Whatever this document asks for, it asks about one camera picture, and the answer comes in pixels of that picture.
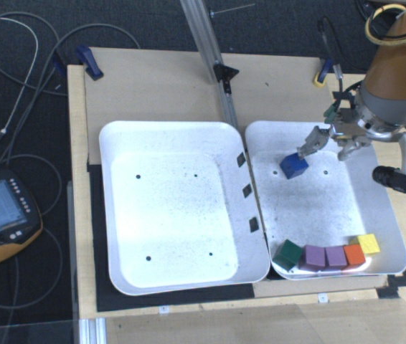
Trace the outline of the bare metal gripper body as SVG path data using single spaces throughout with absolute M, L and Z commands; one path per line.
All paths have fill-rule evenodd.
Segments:
M 329 136 L 343 143 L 395 142 L 406 124 L 389 123 L 367 108 L 341 108 L 331 121 Z

